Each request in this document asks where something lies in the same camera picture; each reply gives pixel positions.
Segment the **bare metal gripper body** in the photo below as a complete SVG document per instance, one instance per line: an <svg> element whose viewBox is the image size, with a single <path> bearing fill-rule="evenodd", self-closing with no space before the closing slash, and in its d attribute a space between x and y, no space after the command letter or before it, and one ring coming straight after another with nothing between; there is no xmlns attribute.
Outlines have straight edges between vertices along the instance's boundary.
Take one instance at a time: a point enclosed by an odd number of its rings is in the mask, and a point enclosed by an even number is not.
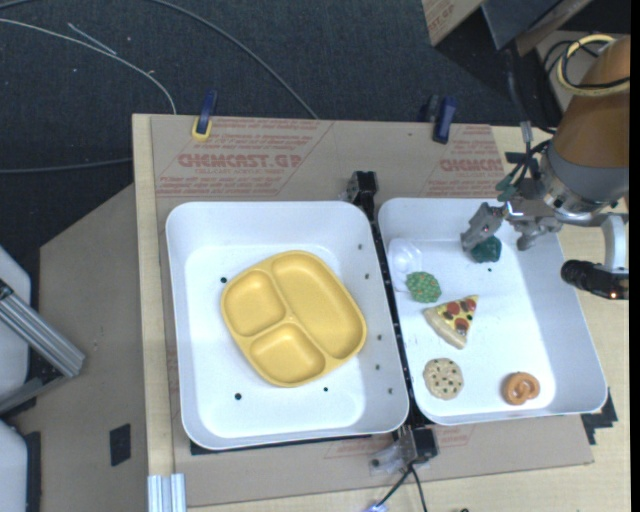
<svg viewBox="0 0 640 512"><path fill-rule="evenodd" d="M564 185L546 187L541 180L524 179L503 207L503 217L514 226L600 226L620 212L610 204L594 203Z"/></svg>

